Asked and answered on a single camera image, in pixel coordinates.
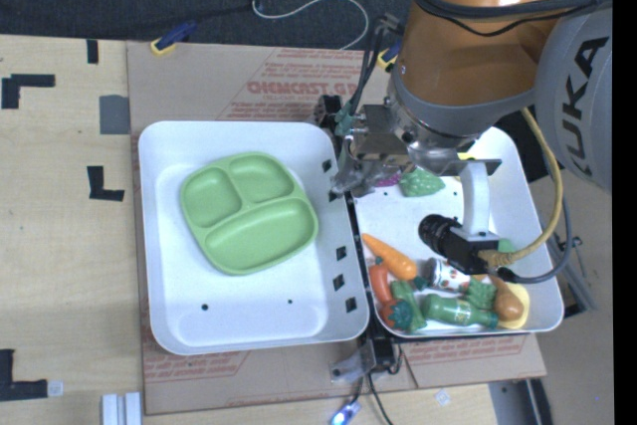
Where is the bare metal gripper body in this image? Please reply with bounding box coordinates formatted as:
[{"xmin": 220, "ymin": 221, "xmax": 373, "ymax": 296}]
[{"xmin": 343, "ymin": 104, "xmax": 480, "ymax": 177}]

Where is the white plastic tray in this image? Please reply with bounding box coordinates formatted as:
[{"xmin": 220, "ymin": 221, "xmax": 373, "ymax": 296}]
[
  {"xmin": 346, "ymin": 124, "xmax": 565, "ymax": 340},
  {"xmin": 137, "ymin": 119, "xmax": 371, "ymax": 357}
]

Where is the orange carrot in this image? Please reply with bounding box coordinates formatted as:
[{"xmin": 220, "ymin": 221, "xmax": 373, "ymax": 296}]
[{"xmin": 361, "ymin": 232, "xmax": 419, "ymax": 283}]

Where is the green divided plate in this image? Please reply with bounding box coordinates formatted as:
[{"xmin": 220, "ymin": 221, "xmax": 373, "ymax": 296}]
[{"xmin": 179, "ymin": 151, "xmax": 319, "ymax": 277}]

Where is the red orange pepper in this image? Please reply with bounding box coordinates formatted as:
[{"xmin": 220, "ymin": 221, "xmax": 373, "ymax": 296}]
[{"xmin": 367, "ymin": 257, "xmax": 397, "ymax": 306}]

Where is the white printed bottle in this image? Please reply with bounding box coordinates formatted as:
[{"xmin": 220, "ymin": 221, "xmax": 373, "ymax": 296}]
[{"xmin": 413, "ymin": 257, "xmax": 472, "ymax": 293}]

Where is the green bottle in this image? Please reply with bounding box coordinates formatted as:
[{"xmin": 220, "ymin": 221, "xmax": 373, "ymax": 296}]
[{"xmin": 420, "ymin": 293, "xmax": 500, "ymax": 330}]

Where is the green broccoli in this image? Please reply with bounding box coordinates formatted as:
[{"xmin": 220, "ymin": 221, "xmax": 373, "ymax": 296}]
[{"xmin": 464, "ymin": 277, "xmax": 499, "ymax": 311}]

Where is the brown cardboard board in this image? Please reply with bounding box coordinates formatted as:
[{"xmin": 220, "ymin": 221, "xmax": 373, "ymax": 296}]
[{"xmin": 125, "ymin": 39, "xmax": 547, "ymax": 416}]

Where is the brown sausage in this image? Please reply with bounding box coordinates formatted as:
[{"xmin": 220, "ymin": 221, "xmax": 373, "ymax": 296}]
[{"xmin": 489, "ymin": 274, "xmax": 526, "ymax": 322}]

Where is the black block with wires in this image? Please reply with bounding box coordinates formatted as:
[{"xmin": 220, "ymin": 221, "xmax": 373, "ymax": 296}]
[
  {"xmin": 366, "ymin": 333, "xmax": 400, "ymax": 373},
  {"xmin": 314, "ymin": 94, "xmax": 344, "ymax": 129}
]

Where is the black cylinder on white bracket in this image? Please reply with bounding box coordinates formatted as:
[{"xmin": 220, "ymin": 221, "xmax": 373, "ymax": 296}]
[{"xmin": 417, "ymin": 157, "xmax": 503, "ymax": 276}]

